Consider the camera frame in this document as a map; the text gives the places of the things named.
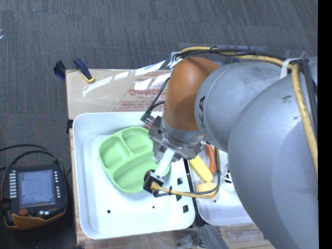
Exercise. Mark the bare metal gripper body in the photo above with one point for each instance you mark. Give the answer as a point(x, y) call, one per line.
point(181, 150)

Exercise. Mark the yellow corn cob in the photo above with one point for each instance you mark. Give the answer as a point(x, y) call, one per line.
point(202, 168)

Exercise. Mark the orange carrot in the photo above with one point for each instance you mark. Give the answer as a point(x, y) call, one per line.
point(211, 159)

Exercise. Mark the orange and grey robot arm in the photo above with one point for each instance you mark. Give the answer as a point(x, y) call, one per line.
point(259, 128)

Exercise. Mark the pale yellow flat block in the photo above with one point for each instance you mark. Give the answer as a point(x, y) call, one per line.
point(205, 187)

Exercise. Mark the thin black rod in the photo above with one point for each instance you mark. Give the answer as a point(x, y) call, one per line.
point(192, 191)

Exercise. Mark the white plastic tray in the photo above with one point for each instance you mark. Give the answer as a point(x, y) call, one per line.
point(223, 211)
point(129, 214)

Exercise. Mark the black cylinder on white bracket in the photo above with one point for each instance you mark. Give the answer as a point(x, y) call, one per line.
point(151, 180)

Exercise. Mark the green divided plate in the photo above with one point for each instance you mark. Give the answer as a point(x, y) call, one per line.
point(124, 162)

